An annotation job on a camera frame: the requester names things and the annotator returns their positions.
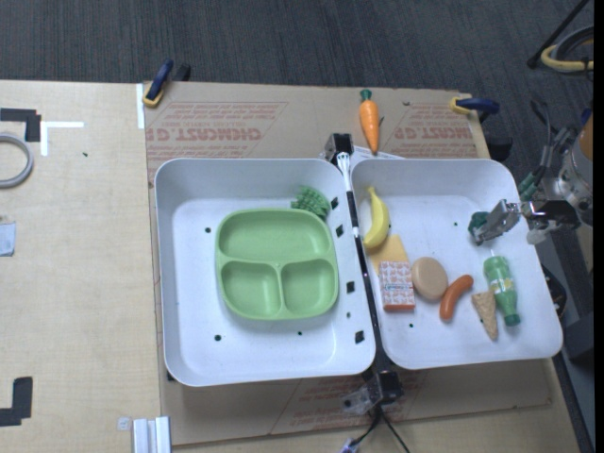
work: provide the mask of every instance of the bottle cap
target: bottle cap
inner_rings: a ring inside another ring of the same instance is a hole
[[[508,327],[517,326],[520,324],[520,315],[517,313],[512,313],[510,315],[506,315],[504,320],[506,322],[506,326]]]

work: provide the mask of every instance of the white tray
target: white tray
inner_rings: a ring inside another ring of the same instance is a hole
[[[490,211],[500,199],[518,203],[512,175],[489,159],[368,159],[352,172],[363,225],[370,223],[370,184],[388,205],[391,233],[396,233],[411,263],[433,257],[449,282],[469,274],[474,287],[464,293],[449,322],[439,317],[439,303],[416,294],[413,311],[385,312],[378,277],[371,268],[384,349],[407,369],[425,369],[479,362],[552,357],[562,347],[562,328],[535,248],[528,244],[525,220],[504,235],[476,246],[467,230],[472,213]],[[470,296],[488,290],[483,262],[504,256],[518,292],[521,324],[506,327],[497,313],[499,335],[487,336]]]
[[[478,292],[487,288],[484,260],[503,255],[518,288],[522,323],[505,327],[499,317],[499,338],[492,342],[472,309],[470,293],[461,297],[450,324],[440,320],[438,304],[420,296],[415,311],[384,312],[370,267],[382,341],[393,362],[423,369],[540,359],[560,350],[562,329],[537,254],[526,241],[524,220],[480,247],[467,231],[475,211],[490,210],[502,198],[518,201],[507,168],[487,159],[367,159],[354,166],[352,181],[361,231],[370,221],[365,189],[373,184],[411,260],[437,258],[451,280],[472,275],[472,292]],[[155,185],[164,356],[176,380],[210,386],[350,376],[370,367],[375,337],[344,180],[335,166],[320,159],[174,159],[158,169]],[[338,200],[327,218],[336,247],[338,300],[311,319],[244,319],[220,296],[214,231],[232,211],[288,208],[301,185]]]
[[[327,216],[338,300],[309,319],[245,319],[220,296],[214,232],[232,211],[289,208],[300,185],[338,199]],[[333,165],[319,159],[175,159],[158,169],[155,186],[164,354],[176,380],[210,386],[350,376],[370,367],[376,343],[342,175]],[[337,237],[339,226],[344,233]]]

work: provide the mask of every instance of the yellow cable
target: yellow cable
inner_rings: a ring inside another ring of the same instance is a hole
[[[585,44],[585,43],[594,43],[594,40],[591,39],[589,41],[585,41],[583,44]],[[563,72],[579,72],[579,71],[586,70],[585,62],[583,62],[581,60],[555,60],[555,59],[553,59],[551,57],[551,53],[555,48],[556,48],[556,45],[551,45],[550,47],[547,47],[547,49],[541,53],[541,61],[547,67],[551,67],[552,69],[554,69],[556,71],[563,71]],[[594,70],[594,61],[593,60],[590,60],[589,62],[587,62],[587,70],[588,71]]]

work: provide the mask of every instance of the metal ring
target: metal ring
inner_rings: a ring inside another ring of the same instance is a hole
[[[31,148],[25,141],[22,141],[19,138],[16,138],[9,134],[0,134],[0,143],[14,144],[17,147],[20,147],[27,156],[27,163],[25,164],[25,168],[21,173],[19,173],[19,175],[9,179],[0,179],[0,189],[13,188],[23,183],[31,173],[31,169],[34,166],[34,155],[31,152]]]

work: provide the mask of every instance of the blue clamp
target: blue clamp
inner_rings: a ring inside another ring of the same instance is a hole
[[[143,102],[149,108],[154,108],[159,104],[159,101],[163,97],[163,85],[168,79],[168,75],[172,72],[173,67],[174,61],[172,59],[166,59],[161,64],[161,67],[159,67],[151,86],[149,86],[143,95]]]
[[[479,97],[470,97],[468,99],[460,99],[453,97],[449,102],[449,107],[453,112],[458,114],[469,114],[471,110],[480,111],[480,122],[483,123],[491,114],[499,112],[499,103],[491,99],[481,99]]]

